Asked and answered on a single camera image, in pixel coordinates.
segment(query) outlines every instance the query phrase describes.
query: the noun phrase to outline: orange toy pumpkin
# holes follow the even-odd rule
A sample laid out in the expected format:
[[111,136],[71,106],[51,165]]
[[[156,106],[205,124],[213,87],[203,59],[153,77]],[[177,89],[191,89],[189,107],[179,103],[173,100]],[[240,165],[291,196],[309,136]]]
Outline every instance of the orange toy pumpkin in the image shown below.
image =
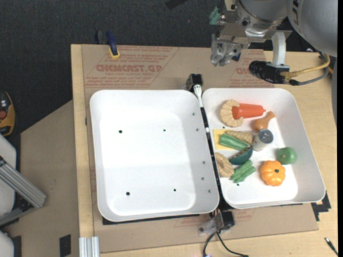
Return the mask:
[[279,161],[265,161],[260,168],[262,180],[270,186],[280,186],[286,178],[285,171]]

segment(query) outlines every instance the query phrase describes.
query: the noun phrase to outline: cardboard sheet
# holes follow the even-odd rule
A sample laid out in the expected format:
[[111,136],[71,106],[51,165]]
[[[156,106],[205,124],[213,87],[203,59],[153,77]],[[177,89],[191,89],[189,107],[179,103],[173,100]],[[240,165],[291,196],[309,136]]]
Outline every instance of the cardboard sheet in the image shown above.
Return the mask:
[[[163,220],[104,224],[96,202],[96,176],[90,97],[101,89],[181,89],[192,73],[203,76],[203,90],[214,87],[273,87],[249,74],[249,64],[265,60],[262,50],[244,50],[239,62],[214,67],[210,49],[119,46],[119,59],[112,59],[108,46],[82,45],[87,133],[90,156],[93,219],[101,252],[135,250],[203,242],[198,226],[208,214]],[[289,232],[313,231],[318,226],[311,204],[233,210],[236,225],[223,239],[237,239]]]

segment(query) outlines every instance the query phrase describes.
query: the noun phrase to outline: empty white tray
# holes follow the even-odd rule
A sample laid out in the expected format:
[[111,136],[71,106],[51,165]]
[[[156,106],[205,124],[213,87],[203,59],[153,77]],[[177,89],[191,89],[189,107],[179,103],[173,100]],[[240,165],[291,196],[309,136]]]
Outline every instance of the empty white tray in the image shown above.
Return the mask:
[[[259,104],[266,112],[273,111],[275,118],[268,129],[274,140],[263,150],[253,151],[251,160],[256,172],[237,185],[228,178],[220,178],[225,201],[234,208],[255,208],[262,206],[287,205],[316,202],[325,195],[324,183],[312,152],[303,122],[293,95],[277,88],[211,88],[203,93],[203,104],[211,129],[213,146],[214,129],[251,131],[252,122],[260,117],[247,118],[236,128],[225,126],[219,117],[219,110],[226,100],[238,103]],[[259,167],[266,160],[276,160],[276,152],[282,147],[292,147],[297,152],[293,164],[284,165],[286,178],[281,186],[268,186],[260,177]],[[236,150],[214,150],[231,157]]]
[[100,90],[90,110],[104,218],[121,222],[216,209],[217,181],[192,93]]

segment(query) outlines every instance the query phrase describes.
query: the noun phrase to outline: toy food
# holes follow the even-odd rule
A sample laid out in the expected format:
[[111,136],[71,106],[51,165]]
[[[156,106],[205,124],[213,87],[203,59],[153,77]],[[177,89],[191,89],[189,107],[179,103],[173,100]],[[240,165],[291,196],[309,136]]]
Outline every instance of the toy food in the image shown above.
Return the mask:
[[285,171],[279,161],[265,161],[260,168],[262,180],[270,186],[280,186],[286,178]]
[[258,132],[260,130],[267,129],[270,119],[272,119],[274,117],[275,117],[275,114],[272,111],[269,111],[264,118],[260,118],[260,119],[255,120],[255,122],[253,123],[253,127],[252,127],[253,130]]
[[249,144],[253,140],[252,133],[247,131],[227,131],[226,134]]
[[228,100],[226,101],[219,111],[220,119],[224,124],[230,127],[238,127],[243,124],[243,117],[239,119],[235,119],[232,115],[232,108],[239,107],[240,104],[235,100]]
[[232,115],[235,119],[251,118],[261,116],[266,110],[261,105],[243,104],[239,103],[239,106],[232,107]]
[[238,150],[244,150],[249,146],[248,143],[245,143],[245,142],[243,142],[237,138],[234,138],[234,137],[232,137],[226,133],[224,133],[220,137],[219,144],[226,146],[226,147],[238,149]]
[[244,181],[247,176],[253,174],[256,171],[256,168],[252,166],[252,161],[247,160],[239,168],[235,169],[235,173],[230,177],[235,183]]
[[229,162],[233,165],[241,165],[244,164],[247,160],[249,160],[252,156],[252,147],[249,146],[246,149],[238,152],[231,158],[229,158]]
[[277,152],[277,160],[283,165],[292,164],[296,159],[296,152],[290,147],[280,148]]
[[218,173],[220,177],[230,177],[234,173],[234,168],[229,160],[221,153],[214,154],[218,166]]

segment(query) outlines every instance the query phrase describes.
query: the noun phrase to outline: green tomato toy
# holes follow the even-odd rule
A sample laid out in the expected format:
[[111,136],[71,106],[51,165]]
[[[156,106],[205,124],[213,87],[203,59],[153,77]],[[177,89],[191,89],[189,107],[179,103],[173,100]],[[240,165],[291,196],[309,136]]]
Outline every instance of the green tomato toy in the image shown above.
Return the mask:
[[293,164],[296,161],[296,152],[290,147],[280,148],[277,152],[277,160],[283,164]]

